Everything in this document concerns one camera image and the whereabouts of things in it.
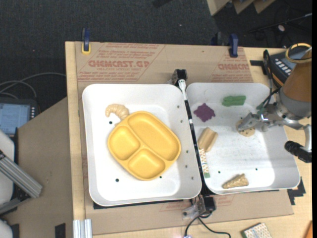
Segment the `robotic arm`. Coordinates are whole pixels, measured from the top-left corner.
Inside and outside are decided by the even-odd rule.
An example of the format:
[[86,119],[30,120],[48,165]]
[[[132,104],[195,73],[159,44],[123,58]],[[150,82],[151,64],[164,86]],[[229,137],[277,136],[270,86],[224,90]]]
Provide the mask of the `robotic arm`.
[[[308,46],[301,59],[291,59],[289,51],[297,46]],[[312,162],[312,126],[302,125],[299,120],[312,115],[312,48],[307,44],[295,44],[285,53],[290,62],[296,63],[292,73],[284,85],[270,92],[270,95],[257,107],[257,114],[249,113],[238,126],[242,131],[261,123],[262,131],[267,131],[271,126],[288,126],[296,130],[304,130],[306,143],[302,146],[293,141],[287,141],[285,149],[304,162]],[[269,57],[264,65],[269,69]],[[276,102],[270,104],[273,94]]]

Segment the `purple object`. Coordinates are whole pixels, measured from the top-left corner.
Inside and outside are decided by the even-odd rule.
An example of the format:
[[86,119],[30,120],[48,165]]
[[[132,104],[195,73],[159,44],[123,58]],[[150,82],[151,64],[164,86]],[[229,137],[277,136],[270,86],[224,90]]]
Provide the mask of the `purple object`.
[[197,115],[203,122],[215,117],[214,111],[206,105],[206,103],[198,106],[198,108],[194,111],[194,114]]

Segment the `black carpet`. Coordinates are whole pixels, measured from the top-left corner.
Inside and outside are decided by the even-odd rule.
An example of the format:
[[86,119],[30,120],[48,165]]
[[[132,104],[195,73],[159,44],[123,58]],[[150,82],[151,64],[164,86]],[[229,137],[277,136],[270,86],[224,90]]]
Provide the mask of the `black carpet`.
[[[65,74],[65,41],[80,41],[82,29],[90,40],[156,44],[209,45],[216,33],[227,45],[237,34],[244,47],[289,47],[312,44],[312,17],[285,25],[284,34],[269,27],[312,12],[312,0],[276,0],[257,13],[250,5],[239,15],[228,3],[211,16],[206,0],[0,0],[0,91],[9,80],[38,73]],[[26,80],[33,86],[41,110],[66,96],[65,77],[50,74]],[[18,84],[0,97],[33,98]]]

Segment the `wooden table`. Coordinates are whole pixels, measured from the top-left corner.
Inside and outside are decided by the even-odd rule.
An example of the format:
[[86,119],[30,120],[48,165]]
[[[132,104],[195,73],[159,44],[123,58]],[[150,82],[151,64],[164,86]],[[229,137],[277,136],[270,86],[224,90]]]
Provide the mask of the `wooden table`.
[[[69,116],[69,140],[70,140],[70,156],[71,156],[71,181],[72,181],[72,203],[73,203],[73,219],[84,220],[85,203],[84,203],[84,187],[83,187],[83,169],[82,169],[82,149],[80,144],[80,121],[78,117],[78,89],[77,89],[77,71],[75,43],[66,42],[66,70],[67,70],[67,98],[68,98],[68,116]],[[262,60],[263,48],[244,48],[244,52],[248,61]],[[270,54],[279,53],[281,49],[268,49]],[[250,65],[251,75],[254,82],[267,85],[267,79],[263,75],[262,70],[258,67]],[[311,119],[304,119],[303,123],[311,123]],[[303,131],[295,131],[288,127],[285,128],[288,139],[305,144],[305,135]],[[264,222],[274,238],[304,238],[309,230],[312,222],[312,165],[299,161],[296,162],[300,171],[300,175],[305,185],[306,194],[303,197],[296,197],[296,205],[293,206],[294,215],[241,220],[223,223],[209,224],[209,227],[216,231],[225,231],[231,234],[233,238],[241,237],[241,231],[245,230],[257,223]],[[156,230],[144,230],[136,232],[125,232],[108,235],[98,235],[98,238],[182,238],[185,226],[175,228],[165,228]],[[225,237],[224,235],[211,234],[203,225],[193,225],[189,229],[189,234],[194,238],[209,237]]]

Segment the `yellow divided plate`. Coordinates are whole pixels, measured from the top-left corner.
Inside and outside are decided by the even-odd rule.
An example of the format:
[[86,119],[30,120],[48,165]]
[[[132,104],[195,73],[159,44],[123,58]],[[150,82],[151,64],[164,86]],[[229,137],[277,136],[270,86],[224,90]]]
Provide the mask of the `yellow divided plate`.
[[114,158],[141,180],[160,176],[181,151],[177,136],[145,111],[134,112],[121,121],[110,133],[107,144]]

